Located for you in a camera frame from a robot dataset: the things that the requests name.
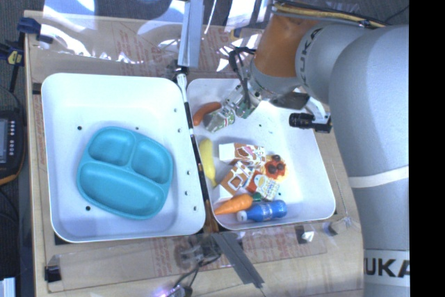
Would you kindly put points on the blue bottle white cap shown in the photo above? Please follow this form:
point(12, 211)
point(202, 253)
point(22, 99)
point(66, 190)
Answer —
point(266, 211)

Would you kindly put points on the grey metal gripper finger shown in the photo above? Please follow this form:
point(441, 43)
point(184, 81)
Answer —
point(231, 99)

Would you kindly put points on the white carton with brown print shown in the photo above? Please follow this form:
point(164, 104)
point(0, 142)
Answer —
point(243, 151)

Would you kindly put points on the black cylinder on white bracket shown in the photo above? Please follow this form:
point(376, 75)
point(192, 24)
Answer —
point(303, 120)

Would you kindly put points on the brown cardboard board red print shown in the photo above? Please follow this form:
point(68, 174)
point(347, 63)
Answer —
point(104, 267)

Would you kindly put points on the orange sausage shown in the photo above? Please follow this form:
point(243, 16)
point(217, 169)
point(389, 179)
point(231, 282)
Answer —
point(206, 111)

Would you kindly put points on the white green and red can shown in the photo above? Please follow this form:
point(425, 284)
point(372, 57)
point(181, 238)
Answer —
point(219, 121)

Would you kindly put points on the orange pizza slice dark toppings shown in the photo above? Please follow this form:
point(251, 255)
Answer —
point(276, 167)

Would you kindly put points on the white plastic tray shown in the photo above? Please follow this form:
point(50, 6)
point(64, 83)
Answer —
point(114, 97)
point(306, 170)

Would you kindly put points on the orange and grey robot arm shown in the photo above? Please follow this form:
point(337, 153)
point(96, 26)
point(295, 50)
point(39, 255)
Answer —
point(368, 108)

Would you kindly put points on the white packet with yellow print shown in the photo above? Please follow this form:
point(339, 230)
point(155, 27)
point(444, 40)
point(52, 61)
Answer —
point(267, 186)

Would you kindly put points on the blue divided plate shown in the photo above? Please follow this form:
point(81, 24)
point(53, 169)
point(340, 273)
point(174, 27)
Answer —
point(121, 177)

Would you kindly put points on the orange carrot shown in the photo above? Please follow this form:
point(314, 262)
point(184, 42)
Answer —
point(234, 204)

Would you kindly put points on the thin black and white rod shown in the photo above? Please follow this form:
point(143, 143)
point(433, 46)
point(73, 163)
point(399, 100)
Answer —
point(189, 121)

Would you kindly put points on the brown and white carton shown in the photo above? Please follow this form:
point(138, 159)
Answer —
point(236, 178)

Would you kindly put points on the yellow banana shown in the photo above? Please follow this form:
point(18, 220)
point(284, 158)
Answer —
point(208, 160)

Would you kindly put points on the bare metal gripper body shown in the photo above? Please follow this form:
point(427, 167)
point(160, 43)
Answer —
point(251, 98)

